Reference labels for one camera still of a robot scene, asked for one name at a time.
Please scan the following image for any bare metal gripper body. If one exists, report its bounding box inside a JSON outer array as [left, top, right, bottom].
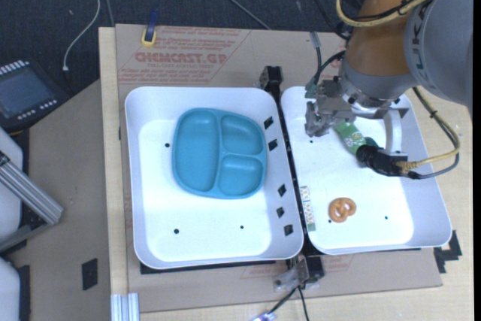
[[312, 78, 400, 126]]

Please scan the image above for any green bottle with floral label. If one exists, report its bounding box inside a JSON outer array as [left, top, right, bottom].
[[334, 121, 379, 156]]

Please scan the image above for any white plastic tray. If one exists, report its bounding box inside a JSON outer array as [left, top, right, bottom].
[[123, 86, 304, 270], [280, 85, 453, 256]]

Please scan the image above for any white patterned packet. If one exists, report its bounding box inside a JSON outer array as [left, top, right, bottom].
[[299, 185, 317, 233]]

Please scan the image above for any orange pretzel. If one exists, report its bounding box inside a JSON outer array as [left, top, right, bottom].
[[328, 197, 357, 224]]

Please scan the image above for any blue divided plate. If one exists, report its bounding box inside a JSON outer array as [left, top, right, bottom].
[[171, 108, 268, 200]]

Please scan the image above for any brown cardboard board red print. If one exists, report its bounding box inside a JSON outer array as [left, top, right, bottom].
[[114, 24, 444, 313]]

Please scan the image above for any black block with thin wires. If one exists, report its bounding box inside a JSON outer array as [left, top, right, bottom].
[[287, 255, 325, 291], [259, 65, 283, 92]]

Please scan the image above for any black cylinder on white bracket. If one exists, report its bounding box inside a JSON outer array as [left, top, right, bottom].
[[355, 111, 410, 177]]

